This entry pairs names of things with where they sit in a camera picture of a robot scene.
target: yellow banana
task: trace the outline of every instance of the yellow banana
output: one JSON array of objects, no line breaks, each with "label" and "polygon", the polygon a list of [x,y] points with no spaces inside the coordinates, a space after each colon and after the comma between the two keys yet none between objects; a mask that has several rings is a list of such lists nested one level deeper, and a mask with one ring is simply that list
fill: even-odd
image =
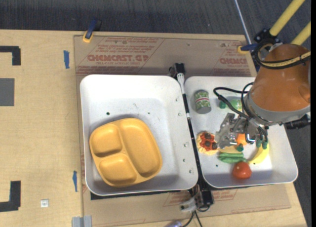
[{"label": "yellow banana", "polygon": [[255,156],[248,162],[249,164],[259,164],[261,163],[269,154],[269,144],[267,144],[267,148],[263,149],[262,145],[260,145],[260,147],[257,150],[257,153],[255,154]]}]

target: dark background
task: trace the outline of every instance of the dark background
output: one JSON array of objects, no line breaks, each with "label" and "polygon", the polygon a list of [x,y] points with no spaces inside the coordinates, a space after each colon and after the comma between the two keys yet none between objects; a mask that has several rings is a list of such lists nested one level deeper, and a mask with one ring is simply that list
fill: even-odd
[{"label": "dark background", "polygon": [[[292,0],[237,1],[252,41]],[[291,42],[308,24],[311,5],[306,0],[282,29],[283,42]],[[0,29],[85,31],[93,17],[102,20],[101,31],[246,35],[235,0],[0,0]],[[303,46],[310,49],[311,38]],[[312,226],[311,127],[287,134],[299,168],[294,185]]]}]

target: black corner marker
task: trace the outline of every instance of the black corner marker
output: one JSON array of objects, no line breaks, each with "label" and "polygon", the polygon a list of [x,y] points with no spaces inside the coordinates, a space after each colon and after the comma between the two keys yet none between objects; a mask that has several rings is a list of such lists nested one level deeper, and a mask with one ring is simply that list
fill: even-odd
[{"label": "black corner marker", "polygon": [[0,212],[19,210],[21,206],[21,181],[13,181],[10,186],[9,201],[0,202]]},{"label": "black corner marker", "polygon": [[1,46],[0,52],[11,52],[12,53],[12,65],[21,65],[21,49],[18,46]]}]

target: gray square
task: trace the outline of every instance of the gray square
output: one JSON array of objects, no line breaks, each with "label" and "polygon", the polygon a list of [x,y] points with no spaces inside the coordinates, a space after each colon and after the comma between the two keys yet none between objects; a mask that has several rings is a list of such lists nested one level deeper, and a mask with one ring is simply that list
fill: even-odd
[{"label": "gray square", "polygon": [[0,78],[0,106],[14,106],[13,78]]}]

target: white tray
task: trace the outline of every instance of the white tray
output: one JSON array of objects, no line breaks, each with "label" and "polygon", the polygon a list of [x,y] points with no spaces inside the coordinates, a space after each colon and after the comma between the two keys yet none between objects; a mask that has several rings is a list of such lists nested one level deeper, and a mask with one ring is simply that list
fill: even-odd
[{"label": "white tray", "polygon": [[[226,114],[234,113],[229,108],[219,108],[219,100],[213,93],[215,87],[242,90],[244,86],[253,81],[253,77],[194,76],[188,78],[185,81],[185,91],[195,137],[199,132],[205,130],[215,134],[216,131],[219,131]],[[198,114],[194,109],[194,93],[200,89],[209,93],[212,110],[207,114]],[[240,97],[239,94],[223,90],[219,93],[228,99]],[[246,180],[234,179],[232,176],[233,165],[221,162],[217,155],[209,156],[199,153],[205,180],[215,188],[289,183],[296,180],[298,169],[284,127],[279,125],[270,126],[268,138],[270,143],[268,157],[260,164],[251,165],[252,176]],[[250,158],[255,153],[255,145],[246,146],[243,153],[246,158]]]},{"label": "white tray", "polygon": [[[179,83],[169,76],[89,75],[80,83],[85,180],[96,195],[186,190],[198,172]],[[126,187],[107,185],[89,149],[97,127],[122,118],[143,120],[162,156],[161,171],[151,180]]]}]

